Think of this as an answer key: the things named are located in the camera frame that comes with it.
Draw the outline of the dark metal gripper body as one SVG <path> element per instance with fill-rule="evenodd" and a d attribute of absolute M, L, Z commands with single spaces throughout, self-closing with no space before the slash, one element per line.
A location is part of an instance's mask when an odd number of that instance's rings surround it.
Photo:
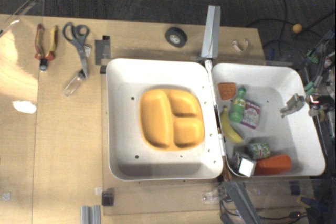
<path fill-rule="evenodd" d="M 315 110 L 333 109 L 335 107 L 335 100 L 329 95 L 311 95 L 309 101 Z"/>

